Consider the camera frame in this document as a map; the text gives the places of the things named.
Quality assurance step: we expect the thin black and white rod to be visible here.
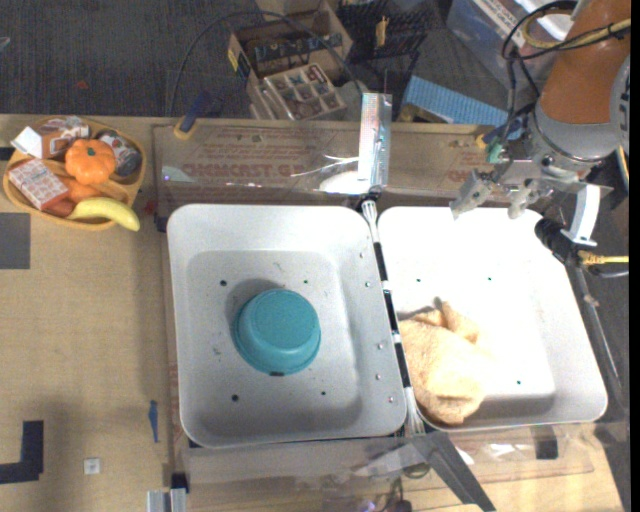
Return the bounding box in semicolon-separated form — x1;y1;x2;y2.
360;197;427;437

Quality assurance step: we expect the brown and white carton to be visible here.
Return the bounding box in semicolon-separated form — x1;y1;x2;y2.
34;117;92;159

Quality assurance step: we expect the small printed can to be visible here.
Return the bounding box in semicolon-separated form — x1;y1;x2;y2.
96;129;143;178

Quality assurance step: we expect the black cylinder on white bracket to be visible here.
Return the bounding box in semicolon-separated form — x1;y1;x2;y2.
533;183;614;267

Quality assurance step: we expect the white plastic tray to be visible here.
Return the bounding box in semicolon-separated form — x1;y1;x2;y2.
165;202;409;449
377;205;610;433

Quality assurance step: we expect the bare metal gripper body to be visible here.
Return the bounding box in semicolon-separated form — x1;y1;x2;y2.
491;148;595;200

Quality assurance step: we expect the orange divided plate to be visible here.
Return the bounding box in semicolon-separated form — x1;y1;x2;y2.
2;115;148;232

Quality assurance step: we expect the red and white packet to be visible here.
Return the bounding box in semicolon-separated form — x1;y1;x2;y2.
7;158;71;212

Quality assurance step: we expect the orange pumpkin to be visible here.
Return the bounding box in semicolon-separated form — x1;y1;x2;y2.
64;138;118;186

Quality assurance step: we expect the yellow banana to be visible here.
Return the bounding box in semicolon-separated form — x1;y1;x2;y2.
65;196;142;233

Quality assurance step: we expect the red sausage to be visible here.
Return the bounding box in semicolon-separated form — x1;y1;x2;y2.
43;197;77;218

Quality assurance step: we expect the brown cardboard board, red print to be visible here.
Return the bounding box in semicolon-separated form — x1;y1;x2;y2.
151;117;597;494

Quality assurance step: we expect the teal bowl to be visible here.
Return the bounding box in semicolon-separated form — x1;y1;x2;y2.
231;288;323;378

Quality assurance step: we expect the yellow towel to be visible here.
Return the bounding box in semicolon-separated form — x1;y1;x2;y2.
396;298;495;428

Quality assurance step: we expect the orange carrot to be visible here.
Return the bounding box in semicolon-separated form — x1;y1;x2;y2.
58;175;104;204

